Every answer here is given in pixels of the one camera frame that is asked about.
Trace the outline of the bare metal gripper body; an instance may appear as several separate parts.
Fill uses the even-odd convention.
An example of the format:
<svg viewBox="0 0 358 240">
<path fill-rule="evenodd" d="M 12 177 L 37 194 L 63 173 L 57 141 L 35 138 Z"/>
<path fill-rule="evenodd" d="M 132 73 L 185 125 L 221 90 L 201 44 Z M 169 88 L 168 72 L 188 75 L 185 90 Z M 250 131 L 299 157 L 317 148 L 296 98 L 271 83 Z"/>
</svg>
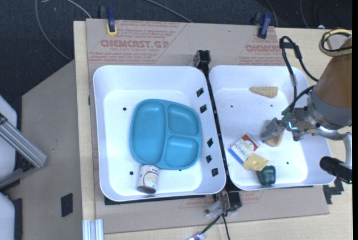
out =
<svg viewBox="0 0 358 240">
<path fill-rule="evenodd" d="M 336 133 L 336 126 L 330 123 L 314 107 L 286 108 L 282 113 L 282 124 L 285 129 L 305 130 L 311 135 L 331 136 Z"/>
</svg>

